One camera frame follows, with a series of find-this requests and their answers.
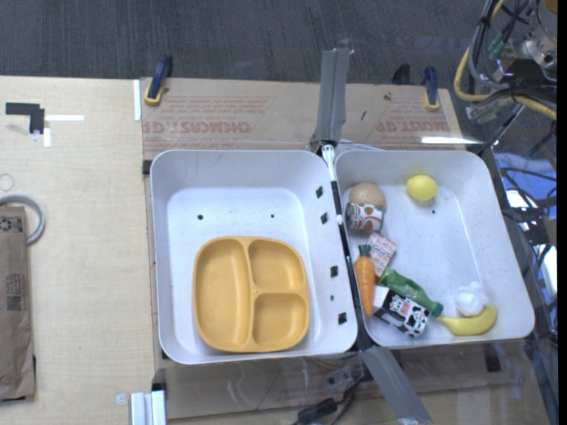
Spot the black and white cow carton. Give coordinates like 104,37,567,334
374,290,431,339

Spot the yellow divided plate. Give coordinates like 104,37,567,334
191,236,311,354

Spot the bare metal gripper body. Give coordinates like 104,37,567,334
509,33,558,83

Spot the green bottle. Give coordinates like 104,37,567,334
376,267,445,319

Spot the brown cardboard board red print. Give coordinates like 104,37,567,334
140,76,532,420

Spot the orange and white packet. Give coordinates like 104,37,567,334
366,231,398,279

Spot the yellow lemon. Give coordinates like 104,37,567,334
406,174,439,203

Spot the white garlic bulb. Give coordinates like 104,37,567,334
454,281,490,318

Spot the grey ring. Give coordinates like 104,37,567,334
0,194,47,246

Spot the orange carrot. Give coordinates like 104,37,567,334
353,243,377,318

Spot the thin black and white rod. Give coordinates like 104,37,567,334
320,143,369,350

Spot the brown paper bag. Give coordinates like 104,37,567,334
0,205,37,402

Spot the yellow banana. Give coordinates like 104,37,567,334
436,304,499,337

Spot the white plastic tray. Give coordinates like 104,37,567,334
149,149,359,366
332,149,536,350

